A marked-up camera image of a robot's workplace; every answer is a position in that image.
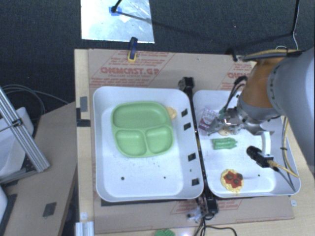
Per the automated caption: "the clear purple and white packet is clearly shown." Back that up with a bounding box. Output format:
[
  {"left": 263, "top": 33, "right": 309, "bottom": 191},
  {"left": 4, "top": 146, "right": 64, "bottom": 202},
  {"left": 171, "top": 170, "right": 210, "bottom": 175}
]
[{"left": 198, "top": 107, "right": 219, "bottom": 133}]

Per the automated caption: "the pale yellow biscuit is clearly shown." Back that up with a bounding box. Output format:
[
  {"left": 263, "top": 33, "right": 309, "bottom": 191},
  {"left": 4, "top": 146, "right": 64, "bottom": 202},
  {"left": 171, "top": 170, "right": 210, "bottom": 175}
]
[{"left": 165, "top": 106, "right": 178, "bottom": 120}]

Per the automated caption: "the thin black rod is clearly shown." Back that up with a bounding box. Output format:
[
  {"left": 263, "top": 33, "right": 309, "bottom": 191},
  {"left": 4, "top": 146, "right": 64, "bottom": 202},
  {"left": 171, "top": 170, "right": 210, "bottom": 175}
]
[{"left": 186, "top": 89, "right": 210, "bottom": 202}]

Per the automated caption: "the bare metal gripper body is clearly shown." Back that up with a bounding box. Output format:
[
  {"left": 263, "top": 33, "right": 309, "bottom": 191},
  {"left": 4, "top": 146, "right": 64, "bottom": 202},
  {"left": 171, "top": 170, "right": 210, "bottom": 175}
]
[{"left": 220, "top": 107, "right": 275, "bottom": 136}]

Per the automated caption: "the brown cardboard board red print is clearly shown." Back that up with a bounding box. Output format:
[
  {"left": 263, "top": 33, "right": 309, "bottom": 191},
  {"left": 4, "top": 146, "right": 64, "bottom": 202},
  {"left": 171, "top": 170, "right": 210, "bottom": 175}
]
[{"left": 87, "top": 48, "right": 295, "bottom": 235}]

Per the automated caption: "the green divided plate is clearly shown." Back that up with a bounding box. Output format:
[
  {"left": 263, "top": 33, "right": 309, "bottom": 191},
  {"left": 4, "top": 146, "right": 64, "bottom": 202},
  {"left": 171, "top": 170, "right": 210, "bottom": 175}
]
[{"left": 110, "top": 101, "right": 176, "bottom": 158}]

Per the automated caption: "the black block with wires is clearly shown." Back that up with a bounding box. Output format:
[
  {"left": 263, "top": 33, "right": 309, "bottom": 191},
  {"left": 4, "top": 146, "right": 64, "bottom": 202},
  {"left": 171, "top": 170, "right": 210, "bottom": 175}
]
[
  {"left": 178, "top": 76, "right": 195, "bottom": 92},
  {"left": 196, "top": 196, "right": 220, "bottom": 221}
]

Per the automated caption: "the yellow spaghetti with meatballs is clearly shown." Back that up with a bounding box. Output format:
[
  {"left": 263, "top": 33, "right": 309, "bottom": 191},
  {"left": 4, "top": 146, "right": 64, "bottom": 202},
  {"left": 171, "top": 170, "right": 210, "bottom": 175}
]
[{"left": 220, "top": 169, "right": 245, "bottom": 194}]

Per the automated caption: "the green ribbed toy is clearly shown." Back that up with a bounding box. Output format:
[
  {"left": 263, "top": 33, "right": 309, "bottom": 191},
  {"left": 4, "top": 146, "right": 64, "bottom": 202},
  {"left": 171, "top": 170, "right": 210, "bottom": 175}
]
[{"left": 155, "top": 228, "right": 176, "bottom": 236}]

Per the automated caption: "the green asparagus bundle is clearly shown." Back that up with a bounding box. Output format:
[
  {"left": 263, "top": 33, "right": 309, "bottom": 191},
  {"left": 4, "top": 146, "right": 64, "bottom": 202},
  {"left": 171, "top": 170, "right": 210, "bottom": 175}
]
[{"left": 212, "top": 137, "right": 238, "bottom": 150}]

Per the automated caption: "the white plastic tray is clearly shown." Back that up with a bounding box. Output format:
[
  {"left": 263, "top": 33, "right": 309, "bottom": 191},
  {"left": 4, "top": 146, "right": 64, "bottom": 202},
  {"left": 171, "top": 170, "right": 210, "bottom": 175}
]
[
  {"left": 93, "top": 86, "right": 205, "bottom": 203},
  {"left": 192, "top": 89, "right": 302, "bottom": 198}
]

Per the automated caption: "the black cylinder on white bracket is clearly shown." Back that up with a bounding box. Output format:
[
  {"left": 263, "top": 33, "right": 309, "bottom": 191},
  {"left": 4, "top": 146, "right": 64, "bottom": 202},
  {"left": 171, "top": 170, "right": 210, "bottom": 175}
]
[{"left": 246, "top": 130, "right": 275, "bottom": 168}]

